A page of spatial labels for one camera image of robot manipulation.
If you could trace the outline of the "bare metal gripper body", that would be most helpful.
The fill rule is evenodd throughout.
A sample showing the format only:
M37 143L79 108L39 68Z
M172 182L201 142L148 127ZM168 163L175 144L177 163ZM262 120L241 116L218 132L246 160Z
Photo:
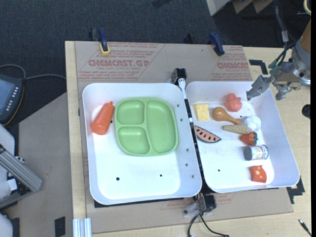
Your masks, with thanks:
M311 70L303 62L282 62L280 66L275 65L270 70L271 82L275 85L281 84L293 88L311 86Z

